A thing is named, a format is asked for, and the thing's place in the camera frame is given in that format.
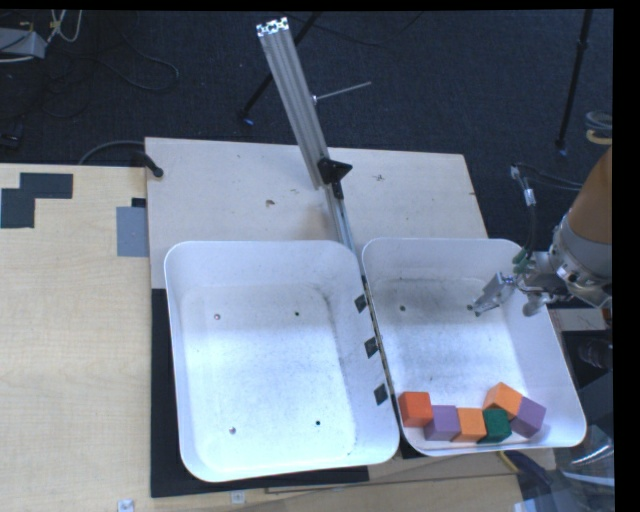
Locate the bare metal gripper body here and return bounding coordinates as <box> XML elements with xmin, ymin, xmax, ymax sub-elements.
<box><xmin>516</xmin><ymin>245</ymin><xmax>614</xmax><ymax>310</ymax></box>

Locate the white plastic tray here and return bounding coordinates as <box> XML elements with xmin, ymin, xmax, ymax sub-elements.
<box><xmin>163</xmin><ymin>239</ymin><xmax>402</xmax><ymax>484</ymax></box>
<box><xmin>360</xmin><ymin>236</ymin><xmax>588</xmax><ymax>458</ymax></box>

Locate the orange cube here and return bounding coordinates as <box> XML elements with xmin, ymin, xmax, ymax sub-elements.
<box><xmin>398</xmin><ymin>391</ymin><xmax>434</xmax><ymax>429</ymax></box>
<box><xmin>482</xmin><ymin>381</ymin><xmax>524</xmax><ymax>420</ymax></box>
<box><xmin>451</xmin><ymin>407</ymin><xmax>488</xmax><ymax>444</ymax></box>

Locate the purple cube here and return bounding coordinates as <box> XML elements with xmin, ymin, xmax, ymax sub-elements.
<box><xmin>423</xmin><ymin>404</ymin><xmax>462</xmax><ymax>443</ymax></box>
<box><xmin>509</xmin><ymin>396</ymin><xmax>548</xmax><ymax>439</ymax></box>

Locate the green cube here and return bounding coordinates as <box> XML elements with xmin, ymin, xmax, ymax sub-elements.
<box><xmin>476</xmin><ymin>408</ymin><xmax>513</xmax><ymax>445</ymax></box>

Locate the pale wood board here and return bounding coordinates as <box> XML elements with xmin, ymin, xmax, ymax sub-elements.
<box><xmin>144</xmin><ymin>137</ymin><xmax>557</xmax><ymax>497</ymax></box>

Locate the black cylinder on white bracket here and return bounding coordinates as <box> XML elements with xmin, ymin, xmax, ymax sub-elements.
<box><xmin>575</xmin><ymin>335</ymin><xmax>614</xmax><ymax>372</ymax></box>

